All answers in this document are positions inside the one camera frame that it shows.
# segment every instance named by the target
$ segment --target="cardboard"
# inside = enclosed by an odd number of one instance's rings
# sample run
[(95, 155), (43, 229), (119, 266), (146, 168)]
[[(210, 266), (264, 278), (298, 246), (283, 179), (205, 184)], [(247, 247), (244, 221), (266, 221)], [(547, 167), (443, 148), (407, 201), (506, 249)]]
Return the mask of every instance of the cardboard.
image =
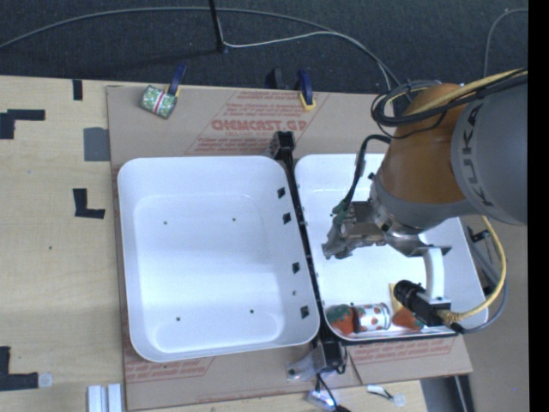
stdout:
[[(137, 157), (264, 154), (278, 130), (293, 132), (296, 159), (354, 153), (365, 136), (379, 132), (370, 119), (375, 96), (316, 93), (317, 107), (306, 111), (293, 91), (183, 87), (166, 120), (139, 107), (146, 87), (107, 88), (128, 410), (310, 390), (313, 382), (287, 381), (286, 375), (286, 364), (305, 356), (308, 345), (168, 364), (147, 362), (136, 354), (125, 312), (117, 174), (126, 161)], [(386, 148), (373, 142), (368, 149), (382, 153)], [(347, 370), (330, 377), (330, 387), (472, 371), (461, 336), (377, 342), (348, 351)]]

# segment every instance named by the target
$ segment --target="dark gray carpet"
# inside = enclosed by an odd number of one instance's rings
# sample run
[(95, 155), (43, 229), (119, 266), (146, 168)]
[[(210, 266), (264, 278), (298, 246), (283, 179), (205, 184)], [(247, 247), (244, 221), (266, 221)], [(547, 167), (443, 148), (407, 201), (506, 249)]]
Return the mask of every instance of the dark gray carpet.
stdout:
[[(471, 82), (483, 75), (486, 38), (505, 11), (528, 0), (215, 0), (219, 8), (254, 9), (324, 25), (360, 41), (401, 81)], [(208, 0), (2, 0), (0, 44), (81, 15), (140, 7), (206, 7)], [(250, 43), (315, 30), (296, 21), (220, 12), (225, 40)], [(375, 62), (343, 39), (313, 37), (258, 48), (215, 49), (207, 11), (132, 13), (87, 19), (0, 46), (0, 75), (169, 82), (179, 61), (184, 82), (263, 87), (281, 67), (293, 86), (306, 69), (313, 88), (379, 92)], [(528, 12), (505, 16), (493, 31), (488, 74), (528, 66)]]

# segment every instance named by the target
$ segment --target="cardboard sheet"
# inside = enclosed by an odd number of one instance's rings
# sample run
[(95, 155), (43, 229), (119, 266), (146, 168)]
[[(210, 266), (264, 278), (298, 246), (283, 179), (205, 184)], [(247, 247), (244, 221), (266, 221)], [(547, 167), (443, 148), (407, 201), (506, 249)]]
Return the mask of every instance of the cardboard sheet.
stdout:
[[(278, 130), (293, 131), (296, 158), (354, 153), (365, 136), (378, 132), (370, 119), (375, 96), (317, 93), (317, 107), (307, 112), (293, 91), (183, 87), (166, 120), (139, 107), (146, 86), (107, 88), (128, 410), (308, 391), (312, 382), (289, 382), (286, 376), (286, 364), (306, 355), (308, 345), (167, 364), (136, 354), (125, 312), (117, 174), (137, 157), (263, 154)], [(373, 142), (369, 150), (382, 153), (385, 147)], [(330, 377), (330, 387), (472, 371), (461, 336), (377, 342), (348, 351), (347, 370)]]

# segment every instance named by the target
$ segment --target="black pole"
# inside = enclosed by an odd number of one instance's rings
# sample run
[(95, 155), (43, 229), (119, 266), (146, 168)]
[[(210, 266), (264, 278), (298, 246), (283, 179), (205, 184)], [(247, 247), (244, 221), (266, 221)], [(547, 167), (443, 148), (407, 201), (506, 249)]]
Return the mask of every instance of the black pole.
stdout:
[(225, 44), (223, 43), (223, 37), (221, 36), (221, 27), (220, 27), (220, 21), (217, 17), (217, 9), (215, 8), (215, 1), (214, 0), (208, 0), (209, 3), (209, 9), (210, 14), (212, 15), (212, 21), (214, 22), (214, 31), (215, 31), (215, 38), (217, 40), (217, 50), (220, 53), (226, 53), (227, 49), (225, 47)]

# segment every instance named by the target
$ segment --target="white plastic tray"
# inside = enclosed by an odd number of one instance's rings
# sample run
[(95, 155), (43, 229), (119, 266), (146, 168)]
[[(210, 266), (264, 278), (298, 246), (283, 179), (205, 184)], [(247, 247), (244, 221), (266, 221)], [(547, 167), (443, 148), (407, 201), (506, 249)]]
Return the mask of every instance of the white plastic tray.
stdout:
[[(339, 304), (365, 305), (385, 303), (391, 308), (389, 285), (402, 279), (423, 282), (425, 263), (422, 258), (404, 257), (385, 245), (361, 247), (351, 257), (326, 259), (322, 244), (332, 224), (332, 208), (347, 194), (353, 181), (355, 154), (308, 155), (296, 166), (299, 197), (304, 208), (311, 255), (317, 273), (319, 293), (324, 309)], [(354, 200), (367, 200), (370, 195), (369, 173), (375, 173), (382, 154), (366, 156), (365, 174), (359, 181)], [(426, 244), (451, 245), (443, 257), (444, 295), (452, 300), (452, 310), (466, 311), (484, 300), (473, 259), (468, 249), (462, 225), (457, 218), (449, 219), (421, 236)], [(466, 328), (483, 324), (487, 310), (462, 321)], [(392, 325), (388, 330), (359, 333), (342, 338), (368, 341), (403, 336), (448, 334), (446, 327), (424, 328), (419, 332)]]
[(282, 167), (147, 158), (118, 175), (130, 338), (149, 361), (309, 342), (320, 317)]

